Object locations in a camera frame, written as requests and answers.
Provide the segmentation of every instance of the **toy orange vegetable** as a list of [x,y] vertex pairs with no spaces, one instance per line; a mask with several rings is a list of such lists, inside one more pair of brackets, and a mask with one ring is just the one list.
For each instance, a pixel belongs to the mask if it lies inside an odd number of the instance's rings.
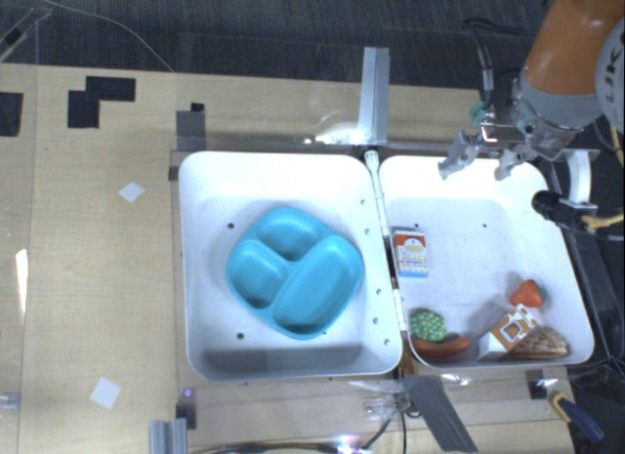
[[524,280],[519,289],[510,298],[510,303],[514,306],[523,303],[526,307],[539,309],[545,301],[544,292],[532,279]]

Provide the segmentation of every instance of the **wooden table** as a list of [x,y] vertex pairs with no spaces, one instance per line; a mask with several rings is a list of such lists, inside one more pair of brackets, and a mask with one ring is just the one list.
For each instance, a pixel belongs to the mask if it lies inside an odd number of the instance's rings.
[[[136,99],[101,102],[100,129],[68,129],[68,91],[83,91],[87,75],[135,78]],[[9,279],[0,286],[0,392],[21,391],[19,448],[17,414],[8,411],[0,451],[147,453],[149,422],[171,421],[179,393],[168,181],[176,111],[204,103],[209,136],[306,137],[353,125],[359,85],[2,64],[0,91],[24,93],[20,136],[0,139],[10,170],[0,180],[1,202],[10,204],[0,230],[20,236],[0,243]],[[391,87],[390,139],[447,144],[467,128],[476,98]],[[117,193],[130,182],[146,189],[133,203]],[[12,263],[22,247],[30,258],[25,322]],[[561,368],[550,373],[565,376]],[[110,410],[90,400],[100,377],[121,387]],[[573,452],[567,426],[547,401],[529,399],[522,373],[477,378],[499,385],[450,396],[480,452]],[[364,420],[364,394],[347,382],[288,386],[297,391],[267,400],[267,388],[207,384],[201,392],[218,409],[213,442],[334,436],[333,417],[350,414],[354,430],[345,433],[379,428]],[[570,395],[566,380],[556,387]],[[408,427],[414,452],[438,452],[422,420]],[[398,422],[389,430],[376,452],[400,451]],[[200,437],[189,432],[191,445]]]

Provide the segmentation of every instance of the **white paper piece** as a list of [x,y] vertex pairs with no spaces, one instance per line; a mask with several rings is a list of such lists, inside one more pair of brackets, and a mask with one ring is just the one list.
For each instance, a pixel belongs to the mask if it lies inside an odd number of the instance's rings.
[[136,184],[135,182],[130,182],[126,186],[124,186],[121,190],[119,190],[119,195],[121,195],[128,202],[135,202],[137,198],[146,191],[145,188]]
[[120,392],[121,387],[119,385],[115,385],[107,378],[100,378],[93,393],[91,393],[91,400],[110,410],[113,408]]

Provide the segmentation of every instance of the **small carton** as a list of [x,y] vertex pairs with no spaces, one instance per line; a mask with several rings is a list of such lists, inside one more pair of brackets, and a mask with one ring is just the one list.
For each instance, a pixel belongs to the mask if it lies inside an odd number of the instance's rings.
[[527,307],[519,303],[479,338],[478,360],[496,360],[504,356],[537,325],[538,321]]
[[426,237],[416,230],[393,232],[396,274],[402,277],[427,277],[429,273]]

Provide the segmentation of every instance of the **toy food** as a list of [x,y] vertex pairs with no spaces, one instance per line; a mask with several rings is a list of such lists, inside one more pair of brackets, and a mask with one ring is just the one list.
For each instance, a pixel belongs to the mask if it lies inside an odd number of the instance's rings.
[[519,303],[478,340],[478,360],[496,360],[512,351],[536,327],[538,321]]
[[539,309],[545,302],[545,292],[532,279],[524,280],[510,298],[511,305],[519,303],[532,309]]
[[551,327],[543,327],[516,345],[510,352],[512,358],[553,360],[568,355],[564,338]]
[[445,319],[435,311],[419,309],[410,315],[412,336],[429,342],[442,341],[447,330]]
[[419,309],[410,316],[412,348],[424,358],[449,358],[466,350],[471,342],[464,336],[447,334],[439,313]]
[[393,254],[400,277],[427,277],[429,273],[426,237],[416,230],[393,232]]
[[462,353],[471,346],[464,336],[448,335],[440,343],[432,343],[420,338],[412,338],[412,347],[424,358],[449,358]]

